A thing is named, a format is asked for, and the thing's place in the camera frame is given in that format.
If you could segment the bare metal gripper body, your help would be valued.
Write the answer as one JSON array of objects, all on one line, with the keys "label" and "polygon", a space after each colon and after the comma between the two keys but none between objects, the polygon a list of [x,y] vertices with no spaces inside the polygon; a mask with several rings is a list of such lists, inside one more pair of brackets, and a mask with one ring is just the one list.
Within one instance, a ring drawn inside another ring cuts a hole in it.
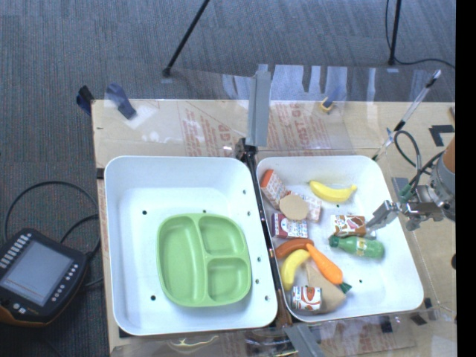
[{"label": "bare metal gripper body", "polygon": [[456,221],[455,186],[450,184],[409,184],[401,189],[401,211],[409,222],[424,222],[433,219]]}]

